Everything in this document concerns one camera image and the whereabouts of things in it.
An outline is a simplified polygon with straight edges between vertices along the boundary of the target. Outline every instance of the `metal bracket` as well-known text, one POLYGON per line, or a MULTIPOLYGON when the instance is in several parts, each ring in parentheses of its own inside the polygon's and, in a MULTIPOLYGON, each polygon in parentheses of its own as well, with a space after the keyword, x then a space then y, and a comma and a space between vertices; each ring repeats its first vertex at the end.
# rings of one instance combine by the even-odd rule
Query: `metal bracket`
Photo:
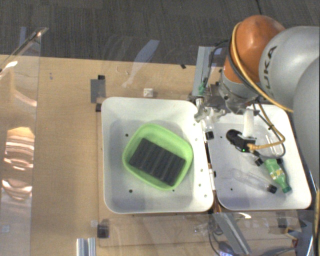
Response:
POLYGON ((78 238, 76 240, 76 256, 96 256, 96 239, 78 238))
POLYGON ((97 98, 106 97, 106 77, 104 75, 98 75, 98 79, 91 79, 91 103, 97 102, 97 98))
POLYGON ((213 49, 214 47, 203 47, 203 46, 200 46, 198 49, 198 55, 197 55, 196 66, 195 66, 195 74, 194 74, 194 82, 193 82, 193 90, 191 93, 192 96, 201 96, 199 95, 199 87, 202 84, 205 77, 207 76, 208 72, 210 71, 210 68, 211 68, 210 56, 213 49))

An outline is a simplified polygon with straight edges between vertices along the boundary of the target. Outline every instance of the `black bottle cap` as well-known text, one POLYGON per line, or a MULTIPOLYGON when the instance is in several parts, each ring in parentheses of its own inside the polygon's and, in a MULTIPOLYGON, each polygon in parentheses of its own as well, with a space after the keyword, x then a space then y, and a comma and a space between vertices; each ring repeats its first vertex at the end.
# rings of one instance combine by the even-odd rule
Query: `black bottle cap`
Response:
POLYGON ((282 158, 277 158, 277 159, 276 159, 276 163, 277 163, 278 165, 282 165, 283 162, 284 162, 284 161, 283 161, 282 158))
POLYGON ((257 166, 260 166, 260 165, 262 165, 262 164, 264 163, 264 161, 262 161, 261 158, 258 158, 258 159, 255 160, 254 162, 255 162, 255 164, 256 164, 257 166))
POLYGON ((270 184, 266 190, 267 190, 268 192, 274 194, 274 193, 277 192, 277 189, 278 189, 278 188, 277 188, 276 186, 270 184))

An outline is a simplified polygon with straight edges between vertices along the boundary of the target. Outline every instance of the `green bowl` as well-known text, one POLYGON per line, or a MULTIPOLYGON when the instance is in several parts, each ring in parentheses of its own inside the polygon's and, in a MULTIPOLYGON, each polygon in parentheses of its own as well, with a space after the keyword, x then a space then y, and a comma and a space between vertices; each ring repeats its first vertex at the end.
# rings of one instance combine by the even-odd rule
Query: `green bowl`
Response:
POLYGON ((154 188, 167 191, 175 189, 182 182, 190 168, 193 157, 194 153, 192 146, 183 138, 158 124, 146 123, 134 133, 129 143, 126 145, 122 154, 122 162, 125 169, 140 180, 154 188), (143 138, 185 160, 185 164, 172 186, 129 164, 129 160, 143 138))

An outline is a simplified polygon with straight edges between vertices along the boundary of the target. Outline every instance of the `yellow cable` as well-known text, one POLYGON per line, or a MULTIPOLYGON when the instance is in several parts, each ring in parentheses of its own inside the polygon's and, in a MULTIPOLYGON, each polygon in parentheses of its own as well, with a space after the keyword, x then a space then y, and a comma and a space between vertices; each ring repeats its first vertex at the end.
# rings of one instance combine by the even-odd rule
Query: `yellow cable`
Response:
POLYGON ((255 151, 255 150, 261 150, 261 149, 265 149, 265 148, 270 148, 273 146, 277 146, 280 145, 282 143, 284 143, 286 141, 285 136, 272 124, 272 122, 270 121, 269 117, 267 116, 264 108, 262 107, 262 105, 259 103, 258 104, 261 112, 265 118, 265 120, 268 122, 269 126, 273 128, 273 130, 279 135, 279 137, 281 138, 281 140, 271 143, 271 144, 265 144, 265 145, 255 145, 255 144, 251 144, 248 143, 246 146, 249 148, 250 151, 255 151))
POLYGON ((234 54, 234 57, 235 57, 235 62, 236 64, 238 65, 241 73, 243 74, 243 76, 248 80, 248 82, 251 84, 251 86, 262 96, 264 97, 265 99, 267 99, 269 102, 271 102, 272 104, 276 105, 277 107, 285 110, 285 111, 288 111, 288 112, 291 112, 293 113, 294 111, 284 105, 281 105, 279 102, 275 101, 274 99, 270 98, 263 90, 261 90, 259 88, 259 86, 248 76, 247 72, 244 70, 243 66, 242 66, 242 63, 239 59, 239 56, 238 56, 238 52, 237 52, 237 48, 236 48, 236 32, 237 32, 237 28, 239 26, 240 23, 238 23, 237 25, 235 25, 234 29, 233 29, 233 32, 232 32, 232 38, 231 38, 231 46, 232 46, 232 51, 233 51, 233 54, 234 54))

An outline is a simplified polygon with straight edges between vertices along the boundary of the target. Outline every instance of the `clear plexiglass panel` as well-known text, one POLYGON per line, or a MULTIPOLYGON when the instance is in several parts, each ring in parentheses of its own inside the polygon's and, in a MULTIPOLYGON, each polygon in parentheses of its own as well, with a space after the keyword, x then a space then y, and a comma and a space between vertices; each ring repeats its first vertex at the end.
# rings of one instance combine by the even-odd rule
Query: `clear plexiglass panel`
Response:
POLYGON ((0 255, 30 255, 41 36, 36 29, 0 56, 0 255))
POLYGON ((312 219, 312 211, 111 218, 101 223, 107 227, 107 238, 99 239, 97 252, 157 256, 308 256, 312 255, 312 219))

